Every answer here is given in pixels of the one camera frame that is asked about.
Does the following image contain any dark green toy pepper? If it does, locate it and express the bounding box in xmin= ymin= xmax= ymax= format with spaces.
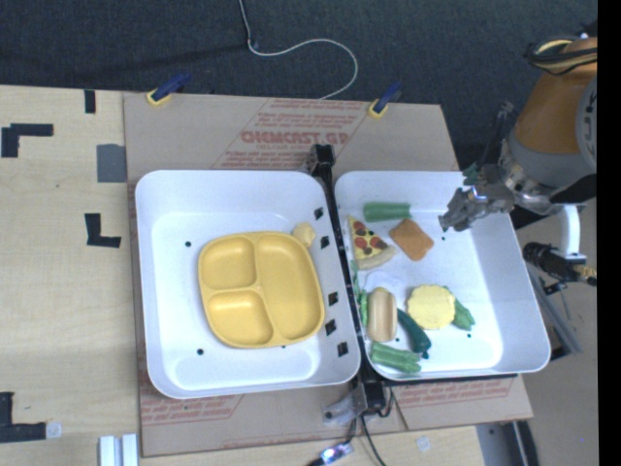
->
xmin=396 ymin=308 xmax=433 ymax=360

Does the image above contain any brown cardboard board red print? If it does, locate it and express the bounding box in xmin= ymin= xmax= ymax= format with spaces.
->
xmin=121 ymin=92 xmax=535 ymax=458

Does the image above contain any yellow divided plate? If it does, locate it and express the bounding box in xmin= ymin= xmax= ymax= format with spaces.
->
xmin=196 ymin=230 xmax=326 ymax=350

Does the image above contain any thin black rod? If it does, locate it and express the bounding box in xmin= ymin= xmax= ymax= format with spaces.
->
xmin=317 ymin=162 xmax=373 ymax=383

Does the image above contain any green toy bean pod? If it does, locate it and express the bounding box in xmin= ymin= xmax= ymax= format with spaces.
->
xmin=349 ymin=259 xmax=371 ymax=325

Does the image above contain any black cylinder on white bracket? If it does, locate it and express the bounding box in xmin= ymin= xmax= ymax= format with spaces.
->
xmin=522 ymin=203 xmax=598 ymax=286

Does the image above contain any white plastic tray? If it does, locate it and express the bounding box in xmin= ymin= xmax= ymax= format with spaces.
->
xmin=333 ymin=170 xmax=553 ymax=383
xmin=134 ymin=169 xmax=363 ymax=401

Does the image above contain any green toy asparagus bundle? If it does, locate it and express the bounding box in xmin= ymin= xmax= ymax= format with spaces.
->
xmin=369 ymin=341 xmax=423 ymax=375

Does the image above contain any toy pizza slice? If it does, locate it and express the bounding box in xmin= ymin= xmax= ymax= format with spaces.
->
xmin=346 ymin=215 xmax=397 ymax=272

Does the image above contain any black block with thin wires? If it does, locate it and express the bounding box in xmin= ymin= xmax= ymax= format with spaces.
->
xmin=355 ymin=378 xmax=390 ymax=416
xmin=307 ymin=144 xmax=338 ymax=178

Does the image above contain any toy hot dog bun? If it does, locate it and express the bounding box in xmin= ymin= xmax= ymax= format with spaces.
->
xmin=366 ymin=286 xmax=400 ymax=344

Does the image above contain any yellow round toy pineapple slice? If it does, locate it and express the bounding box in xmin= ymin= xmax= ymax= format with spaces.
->
xmin=406 ymin=283 xmax=458 ymax=331

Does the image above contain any orange toy bread square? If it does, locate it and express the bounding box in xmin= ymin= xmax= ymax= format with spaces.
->
xmin=388 ymin=217 xmax=436 ymax=262

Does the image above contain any pale yellow toy food lump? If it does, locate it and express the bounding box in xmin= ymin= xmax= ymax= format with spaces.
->
xmin=291 ymin=221 xmax=317 ymax=248

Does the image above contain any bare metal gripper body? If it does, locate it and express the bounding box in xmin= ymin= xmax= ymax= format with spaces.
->
xmin=474 ymin=170 xmax=555 ymax=218

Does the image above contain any green toy celery stick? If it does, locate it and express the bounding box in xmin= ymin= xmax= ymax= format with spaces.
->
xmin=363 ymin=201 xmax=413 ymax=223

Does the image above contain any green toy leafy vegetable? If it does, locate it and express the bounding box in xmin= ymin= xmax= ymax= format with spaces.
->
xmin=441 ymin=285 xmax=476 ymax=331

